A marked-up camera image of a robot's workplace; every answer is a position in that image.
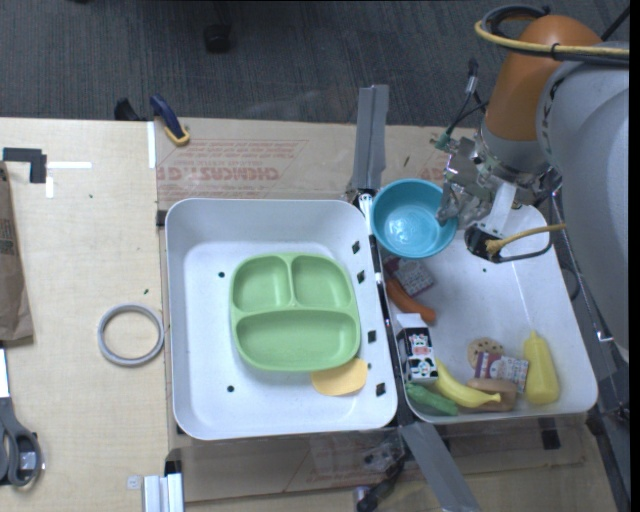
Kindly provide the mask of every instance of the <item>brown paper bag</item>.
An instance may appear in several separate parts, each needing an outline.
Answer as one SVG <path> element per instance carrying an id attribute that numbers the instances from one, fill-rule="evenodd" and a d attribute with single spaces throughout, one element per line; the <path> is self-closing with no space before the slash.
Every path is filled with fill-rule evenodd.
<path id="1" fill-rule="evenodd" d="M 0 340 L 33 334 L 27 289 L 13 220 L 9 173 L 0 162 Z"/>

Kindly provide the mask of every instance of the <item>scissors handle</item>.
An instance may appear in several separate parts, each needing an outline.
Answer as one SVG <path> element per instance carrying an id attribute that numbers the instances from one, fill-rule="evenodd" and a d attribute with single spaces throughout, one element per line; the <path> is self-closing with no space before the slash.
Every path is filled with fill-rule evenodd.
<path id="1" fill-rule="evenodd" d="M 8 450 L 5 449 L 5 437 Z M 35 454 L 33 469 L 20 469 L 21 452 Z M 0 398 L 0 480 L 6 475 L 9 483 L 22 487 L 38 476 L 41 467 L 42 451 L 36 436 L 16 419 L 11 398 Z"/>

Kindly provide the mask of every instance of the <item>scissors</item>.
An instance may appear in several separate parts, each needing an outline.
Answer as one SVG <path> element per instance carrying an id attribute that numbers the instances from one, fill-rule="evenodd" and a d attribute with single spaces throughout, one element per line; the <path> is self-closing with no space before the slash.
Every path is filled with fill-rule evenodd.
<path id="1" fill-rule="evenodd" d="M 37 478 L 41 468 L 38 439 L 13 412 L 7 358 L 0 341 L 0 483 L 6 479 L 16 487 L 25 486 Z"/>

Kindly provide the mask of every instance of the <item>table surface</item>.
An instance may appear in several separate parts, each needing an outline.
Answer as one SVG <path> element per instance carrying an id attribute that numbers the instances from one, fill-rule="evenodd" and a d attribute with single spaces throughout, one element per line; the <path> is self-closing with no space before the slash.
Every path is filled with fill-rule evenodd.
<path id="1" fill-rule="evenodd" d="M 232 124 L 236 138 L 265 137 L 265 129 L 274 137 L 282 130 L 304 130 L 298 123 L 212 122 Z M 149 126 L 0 119 L 2 147 L 39 148 L 49 162 L 91 162 L 91 169 L 50 169 L 53 197 L 46 197 L 44 185 L 29 183 L 28 164 L 7 163 L 35 328 L 33 339 L 7 345 L 10 385 L 17 417 L 38 434 L 46 469 L 28 490 L 0 487 L 3 511 L 141 510 L 140 477 L 163 474 L 169 450 L 164 358 L 136 368 L 116 366 L 104 359 L 96 340 L 100 318 L 116 304 L 139 302 L 162 310 L 159 198 Z M 336 151 L 324 163 L 328 173 L 336 162 L 352 161 L 353 126 L 308 130 L 307 147 L 314 137 L 331 134 Z M 388 162 L 407 167 L 403 144 L 424 139 L 428 130 L 389 127 L 387 133 Z M 427 156 L 414 159 L 411 172 L 431 172 L 435 164 Z M 115 350 L 133 356 L 153 345 L 152 328 L 139 318 L 123 315 L 112 324 L 108 336 Z M 575 431 L 576 448 L 565 463 L 485 472 L 482 455 L 463 460 L 483 510 L 615 509 L 595 438 L 584 426 Z M 223 478 L 216 483 L 224 485 Z M 348 511 L 353 503 L 352 489 L 332 489 L 188 503 L 186 509 Z M 439 509 L 428 484 L 416 481 L 399 485 L 380 510 L 394 506 Z"/>

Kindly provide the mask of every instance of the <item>yellow disc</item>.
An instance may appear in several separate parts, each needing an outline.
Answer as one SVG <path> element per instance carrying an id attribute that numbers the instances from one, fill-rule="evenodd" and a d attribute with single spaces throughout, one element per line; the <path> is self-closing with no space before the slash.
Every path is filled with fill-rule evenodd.
<path id="1" fill-rule="evenodd" d="M 351 361 L 329 368 L 311 372 L 311 382 L 316 391 L 328 396 L 340 396 L 358 391 L 367 380 L 367 363 L 357 357 Z"/>

